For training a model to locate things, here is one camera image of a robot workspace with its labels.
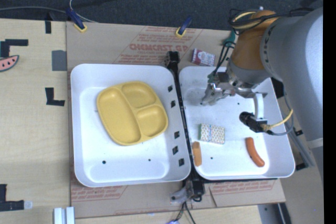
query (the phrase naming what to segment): blue clamp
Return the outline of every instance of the blue clamp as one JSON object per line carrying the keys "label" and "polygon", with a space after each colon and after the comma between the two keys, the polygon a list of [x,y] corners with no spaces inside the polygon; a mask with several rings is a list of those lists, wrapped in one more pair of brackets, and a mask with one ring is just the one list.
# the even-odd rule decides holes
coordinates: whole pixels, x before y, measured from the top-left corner
{"label": "blue clamp", "polygon": [[74,22],[74,26],[81,32],[84,33],[88,27],[83,24],[82,20],[79,18],[77,13],[71,8],[67,8],[66,14],[71,18],[71,20]]}
{"label": "blue clamp", "polygon": [[176,30],[176,32],[175,32],[176,37],[182,38],[185,35],[186,29],[190,26],[191,22],[192,22],[192,18],[191,18],[191,16],[189,16],[184,21],[184,23]]}

